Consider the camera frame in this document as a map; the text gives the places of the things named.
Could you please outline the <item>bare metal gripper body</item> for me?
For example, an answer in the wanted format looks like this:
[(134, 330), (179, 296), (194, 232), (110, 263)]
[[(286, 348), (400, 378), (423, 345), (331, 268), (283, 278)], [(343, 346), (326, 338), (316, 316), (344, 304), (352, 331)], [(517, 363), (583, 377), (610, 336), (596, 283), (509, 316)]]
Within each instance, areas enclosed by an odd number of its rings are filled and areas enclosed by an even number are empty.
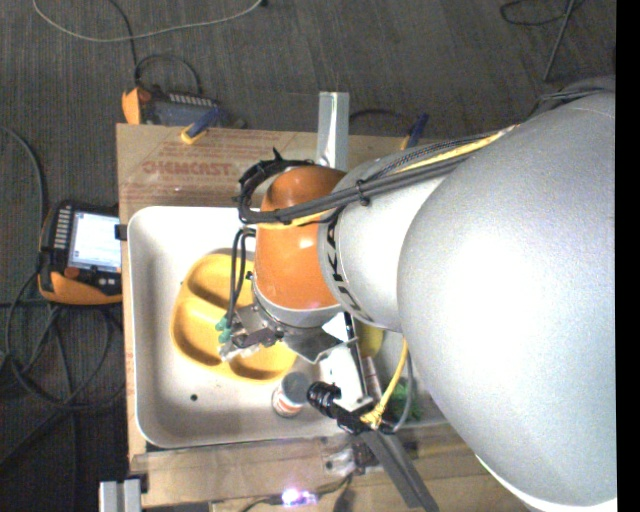
[(231, 342), (246, 349), (255, 345), (270, 347), (284, 337), (284, 331), (258, 303), (236, 309), (231, 322)]

